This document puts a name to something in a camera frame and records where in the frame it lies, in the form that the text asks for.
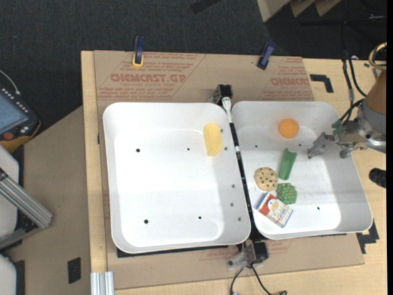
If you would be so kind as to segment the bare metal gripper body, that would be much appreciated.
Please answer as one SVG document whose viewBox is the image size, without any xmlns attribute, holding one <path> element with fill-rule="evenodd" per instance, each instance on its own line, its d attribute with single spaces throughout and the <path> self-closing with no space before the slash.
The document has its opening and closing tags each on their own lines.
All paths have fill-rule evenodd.
<svg viewBox="0 0 393 295">
<path fill-rule="evenodd" d="M 348 122 L 334 130 L 333 135 L 334 141 L 348 152 L 370 148 L 386 153 L 386 136 L 369 124 Z"/>
</svg>

